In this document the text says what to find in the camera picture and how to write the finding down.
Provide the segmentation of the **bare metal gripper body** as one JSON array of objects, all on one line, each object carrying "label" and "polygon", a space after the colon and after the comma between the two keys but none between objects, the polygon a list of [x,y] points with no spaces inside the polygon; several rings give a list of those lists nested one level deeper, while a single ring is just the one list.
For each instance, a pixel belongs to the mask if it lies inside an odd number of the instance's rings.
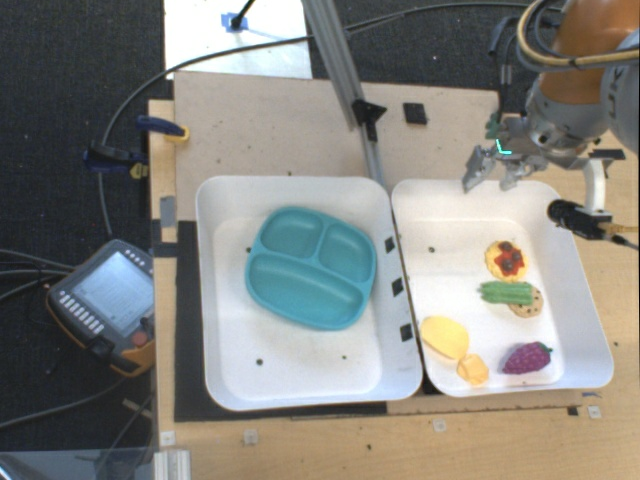
[{"label": "bare metal gripper body", "polygon": [[584,163],[583,153],[601,135],[601,119],[561,116],[507,117],[494,114],[487,122],[487,165],[503,164],[508,169],[544,169],[553,164],[577,169]]}]

